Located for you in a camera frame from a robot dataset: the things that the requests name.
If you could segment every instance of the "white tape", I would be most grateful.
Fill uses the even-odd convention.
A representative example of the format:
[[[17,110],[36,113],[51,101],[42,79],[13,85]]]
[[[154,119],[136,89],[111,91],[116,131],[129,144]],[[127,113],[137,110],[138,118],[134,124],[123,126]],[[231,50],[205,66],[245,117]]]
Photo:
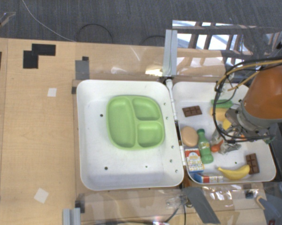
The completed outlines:
[[[47,96],[56,97],[56,91],[57,91],[57,88],[49,88]]]
[[[34,195],[34,199],[37,200],[40,203],[45,203],[49,193],[45,190],[39,188],[37,193]]]

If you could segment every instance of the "yellow cable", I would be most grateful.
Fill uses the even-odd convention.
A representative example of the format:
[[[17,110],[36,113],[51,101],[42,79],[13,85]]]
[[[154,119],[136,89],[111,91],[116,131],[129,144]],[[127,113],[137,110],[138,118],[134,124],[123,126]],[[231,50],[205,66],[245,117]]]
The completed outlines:
[[[228,91],[232,91],[234,89],[239,88],[241,85],[243,85],[244,83],[248,82],[249,80],[251,80],[253,77],[255,77],[256,75],[258,75],[259,72],[256,72],[254,74],[252,74],[251,76],[249,76],[248,78],[246,78],[243,82],[239,83],[237,86],[228,89]]]
[[[230,70],[229,72],[227,72],[218,82],[217,82],[217,85],[216,86],[219,86],[219,84],[230,74],[234,73],[234,72],[237,72],[237,71],[240,71],[240,70],[243,70],[245,68],[251,68],[251,67],[256,67],[256,66],[262,66],[262,65],[270,65],[270,64],[275,64],[275,63],[281,63],[282,62],[282,59],[280,60],[274,60],[274,61],[267,61],[267,62],[260,62],[260,63],[252,63],[252,64],[248,64],[248,65],[245,65],[245,66],[242,66],[242,67],[237,67],[233,70]]]

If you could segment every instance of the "gray carpet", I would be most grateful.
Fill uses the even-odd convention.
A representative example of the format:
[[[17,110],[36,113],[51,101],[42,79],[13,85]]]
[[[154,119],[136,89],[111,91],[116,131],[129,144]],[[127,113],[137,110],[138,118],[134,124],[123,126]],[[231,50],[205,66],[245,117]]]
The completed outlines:
[[[163,36],[172,20],[282,28],[282,0],[25,0],[31,12],[61,35],[84,42],[138,45]],[[0,37],[63,40],[34,21],[20,0],[0,0],[0,17],[17,12]],[[154,37],[144,45],[160,45]]]

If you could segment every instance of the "black cable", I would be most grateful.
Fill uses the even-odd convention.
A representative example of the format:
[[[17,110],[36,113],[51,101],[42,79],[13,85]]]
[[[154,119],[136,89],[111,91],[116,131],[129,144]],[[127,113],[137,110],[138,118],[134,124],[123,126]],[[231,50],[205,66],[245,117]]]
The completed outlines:
[[[186,214],[186,207],[183,205],[183,215],[184,215],[184,225],[186,225],[187,222],[187,214]]]
[[[165,223],[169,222],[176,215],[178,210],[179,210],[179,207],[174,211],[174,213],[170,217],[168,217],[168,219],[165,220]]]
[[[215,88],[215,91],[216,91],[216,95],[215,95],[215,99],[214,99],[214,103],[213,103],[213,121],[214,121],[214,124],[216,126],[216,129],[218,131],[218,133],[223,137],[223,139],[227,142],[227,143],[236,143],[236,142],[240,142],[240,143],[243,143],[243,142],[252,142],[252,141],[256,141],[256,140],[259,140],[259,139],[268,139],[268,138],[272,138],[271,136],[269,135],[264,135],[264,136],[252,136],[252,137],[247,137],[246,139],[244,139],[243,137],[239,137],[239,136],[232,136],[232,135],[229,135],[226,131],[222,130],[219,126],[218,126],[218,123],[217,123],[217,120],[216,120],[216,105],[217,105],[217,101],[220,97],[220,93],[221,93],[221,90],[222,90],[222,87],[225,83],[226,79],[224,79],[220,84],[219,84],[219,87],[218,89]],[[225,136],[228,136],[232,139],[230,140],[227,140]]]
[[[282,65],[282,63],[279,63],[279,64],[276,64],[276,65],[274,65],[274,66],[268,66],[268,67],[261,67],[260,69],[259,69],[259,71],[265,71],[265,70],[269,70],[269,69],[272,69],[272,68],[275,68],[275,67],[278,67],[278,66],[281,66]]]
[[[256,62],[264,62],[264,61],[273,61],[273,60],[281,60],[282,59],[282,56],[281,57],[271,57],[271,58],[262,58],[262,59],[252,59],[252,60],[247,60],[247,61],[243,61],[243,62],[239,62],[235,65],[233,65],[230,70],[240,66],[240,65],[246,65],[246,64],[249,64],[249,63],[256,63]]]
[[[136,223],[136,224],[144,224],[144,225],[152,225],[151,221],[107,221],[105,223],[95,224],[95,225],[119,225],[125,223]]]
[[[168,219],[165,220],[165,223],[169,222],[176,215],[178,210],[179,210],[179,207],[175,209],[175,211],[172,213],[172,215]],[[137,223],[137,224],[144,224],[144,225],[153,224],[152,221],[107,221],[105,223],[94,224],[94,225],[118,225],[118,224],[125,224],[125,223]]]
[[[165,36],[164,35],[151,35],[151,36],[148,36],[148,37],[146,37],[146,38],[144,38],[140,43],[139,43],[139,45],[142,45],[146,40],[148,40],[148,39],[150,39],[150,38],[165,38]]]
[[[231,97],[230,98],[228,98],[227,100],[225,100],[225,101],[223,101],[223,102],[220,102],[220,103],[217,103],[217,105],[218,104],[224,104],[224,103],[227,103],[228,101],[230,101],[234,96],[235,96],[235,94],[236,94],[236,89],[235,89],[235,91],[234,91],[234,93],[233,93],[233,95],[231,95]]]
[[[77,42],[79,42],[79,34],[81,33],[81,31],[82,31],[85,27],[91,26],[91,25],[96,25],[96,26],[99,26],[99,27],[102,27],[103,29],[105,29],[105,30],[108,32],[108,34],[110,35],[111,39],[112,39],[112,44],[114,43],[114,37],[113,37],[112,33],[111,33],[106,27],[104,27],[104,26],[102,26],[102,25],[100,25],[100,24],[98,24],[98,23],[88,23],[88,24],[82,26],[82,27],[78,30],[77,34],[76,34],[76,39],[75,39],[75,40],[76,40]]]

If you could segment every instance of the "toy food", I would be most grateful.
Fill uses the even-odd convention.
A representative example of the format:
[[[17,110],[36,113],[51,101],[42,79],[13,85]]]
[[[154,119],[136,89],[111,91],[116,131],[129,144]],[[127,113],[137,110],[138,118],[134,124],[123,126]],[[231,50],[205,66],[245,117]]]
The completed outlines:
[[[194,147],[198,142],[198,134],[194,128],[183,127],[181,130],[183,144],[188,147]]]
[[[220,99],[217,101],[216,107],[222,107],[222,108],[230,108],[233,105],[233,102],[227,101],[225,99]]]
[[[191,117],[202,114],[199,106],[185,107],[183,108],[183,113],[185,117]]]
[[[225,117],[226,111],[227,111],[227,108],[218,108],[218,107],[216,107],[216,110],[215,110],[216,120],[220,121],[220,122],[223,122],[226,119],[226,117]],[[213,108],[211,107],[210,115],[212,116],[212,114],[213,114]]]
[[[184,151],[184,154],[187,159],[187,165],[188,165],[189,172],[192,172],[192,173],[203,172],[205,167],[201,162],[200,152],[198,148],[186,149]]]
[[[211,154],[210,142],[205,137],[204,129],[198,129],[197,134],[199,136],[198,147],[199,147],[202,163],[208,164],[213,162],[214,158]]]
[[[223,176],[216,173],[196,173],[194,179],[200,183],[217,183],[223,182]]]
[[[250,167],[248,164],[246,164],[236,170],[228,170],[221,167],[218,167],[218,170],[221,171],[226,178],[231,180],[238,180],[248,175]]]
[[[255,153],[246,155],[246,162],[250,167],[249,174],[259,173],[259,164]]]
[[[218,144],[215,144],[211,147],[211,152],[218,152],[220,150],[221,144],[224,140],[221,140]]]
[[[231,125],[231,122],[228,121],[227,119],[225,119],[225,120],[223,121],[222,127],[223,127],[224,130],[227,130],[227,129],[230,127],[230,125]]]

